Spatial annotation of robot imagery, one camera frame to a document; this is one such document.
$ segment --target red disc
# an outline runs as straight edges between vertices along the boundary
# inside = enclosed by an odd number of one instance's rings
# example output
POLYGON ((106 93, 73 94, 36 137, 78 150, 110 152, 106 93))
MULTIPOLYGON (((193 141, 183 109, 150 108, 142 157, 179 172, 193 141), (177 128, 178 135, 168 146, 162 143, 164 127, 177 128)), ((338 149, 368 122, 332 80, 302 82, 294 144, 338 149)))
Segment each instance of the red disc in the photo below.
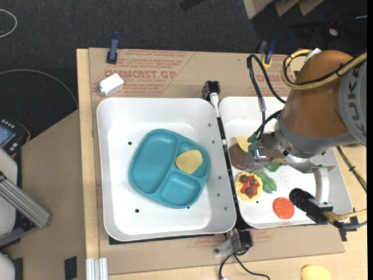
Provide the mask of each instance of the red disc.
POLYGON ((279 197, 273 202, 273 211, 280 219, 287 220, 294 216, 295 208, 289 199, 279 197))

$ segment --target blue plate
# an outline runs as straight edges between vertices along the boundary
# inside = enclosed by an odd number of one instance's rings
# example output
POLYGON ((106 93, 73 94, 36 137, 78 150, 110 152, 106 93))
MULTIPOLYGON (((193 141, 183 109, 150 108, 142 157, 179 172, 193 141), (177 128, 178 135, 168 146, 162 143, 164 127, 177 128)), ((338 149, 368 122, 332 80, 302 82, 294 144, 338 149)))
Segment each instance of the blue plate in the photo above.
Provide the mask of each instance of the blue plate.
POLYGON ((167 129, 146 134, 129 167, 129 182, 140 194, 173 208, 191 206, 200 196, 210 172, 207 152, 194 141, 167 129), (202 164, 188 174, 175 164, 176 158, 197 149, 202 164))

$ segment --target black floor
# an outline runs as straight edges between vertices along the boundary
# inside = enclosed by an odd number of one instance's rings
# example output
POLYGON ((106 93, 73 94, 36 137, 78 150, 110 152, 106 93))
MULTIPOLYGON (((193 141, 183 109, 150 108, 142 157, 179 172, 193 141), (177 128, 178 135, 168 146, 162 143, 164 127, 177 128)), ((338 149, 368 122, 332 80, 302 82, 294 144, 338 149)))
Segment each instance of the black floor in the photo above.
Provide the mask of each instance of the black floor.
POLYGON ((23 123, 34 137, 76 109, 76 49, 108 47, 111 34, 119 48, 252 53, 262 40, 276 42, 275 53, 319 47, 351 55, 367 48, 367 0, 326 0, 303 16, 296 5, 279 17, 273 4, 249 20, 242 0, 0 0, 0 114, 23 123), (323 31, 339 22, 340 37, 323 31), (305 24, 291 28, 293 24, 305 24))

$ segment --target white eraser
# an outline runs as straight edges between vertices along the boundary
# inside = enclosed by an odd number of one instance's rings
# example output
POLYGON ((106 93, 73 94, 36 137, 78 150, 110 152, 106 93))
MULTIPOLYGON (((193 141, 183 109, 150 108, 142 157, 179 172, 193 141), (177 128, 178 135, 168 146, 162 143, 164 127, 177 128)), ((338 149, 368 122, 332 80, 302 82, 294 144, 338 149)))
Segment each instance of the white eraser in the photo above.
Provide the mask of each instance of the white eraser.
POLYGON ((99 96, 111 96, 115 92, 121 90, 123 88, 123 84, 123 79, 117 73, 115 73, 102 80, 100 84, 98 84, 96 90, 99 96))

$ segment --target blue clamp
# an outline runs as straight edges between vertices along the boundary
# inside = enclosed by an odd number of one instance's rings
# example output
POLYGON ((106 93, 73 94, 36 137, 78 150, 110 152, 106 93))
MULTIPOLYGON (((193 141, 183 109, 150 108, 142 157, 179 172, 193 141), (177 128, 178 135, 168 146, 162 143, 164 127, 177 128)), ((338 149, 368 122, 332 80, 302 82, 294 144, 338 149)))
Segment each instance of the blue clamp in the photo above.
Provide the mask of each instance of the blue clamp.
POLYGON ((110 51, 107 53, 106 62, 110 64, 117 63, 117 48, 119 45, 119 33, 114 32, 111 36, 111 44, 110 44, 110 51))
POLYGON ((265 68, 269 68, 271 66, 272 55, 273 55, 274 51, 275 51, 275 41, 271 40, 269 42, 267 52, 266 52, 266 54, 264 54, 263 59, 262 59, 262 63, 263 63, 265 68))

